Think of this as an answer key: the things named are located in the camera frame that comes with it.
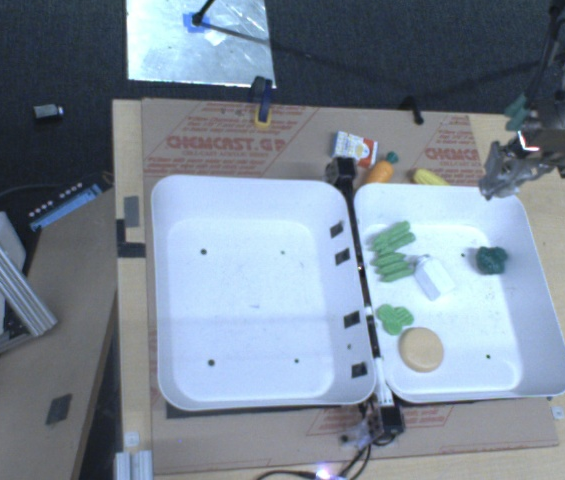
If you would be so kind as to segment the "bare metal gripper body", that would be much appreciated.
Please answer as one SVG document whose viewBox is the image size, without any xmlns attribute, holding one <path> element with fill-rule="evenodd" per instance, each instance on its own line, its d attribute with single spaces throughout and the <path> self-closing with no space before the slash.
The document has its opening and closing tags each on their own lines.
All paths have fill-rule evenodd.
<svg viewBox="0 0 565 480">
<path fill-rule="evenodd" d="M 531 103 L 518 98 L 511 104 L 511 162 L 548 165 L 565 178 L 565 98 Z"/>
</svg>

